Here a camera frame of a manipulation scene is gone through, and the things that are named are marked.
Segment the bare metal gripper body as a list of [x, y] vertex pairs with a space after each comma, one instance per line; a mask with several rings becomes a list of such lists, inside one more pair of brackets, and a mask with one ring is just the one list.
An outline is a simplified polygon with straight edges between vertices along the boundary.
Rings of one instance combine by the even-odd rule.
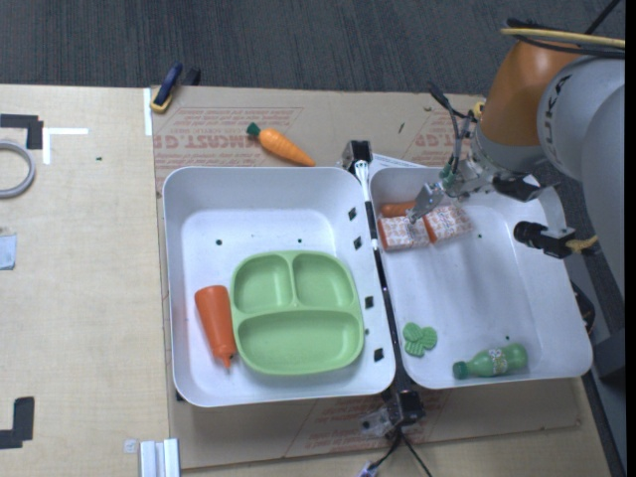
[[497, 173], [498, 170], [480, 156], [460, 159], [451, 155], [440, 172], [440, 185], [449, 198], [466, 199], [474, 194], [493, 192]]

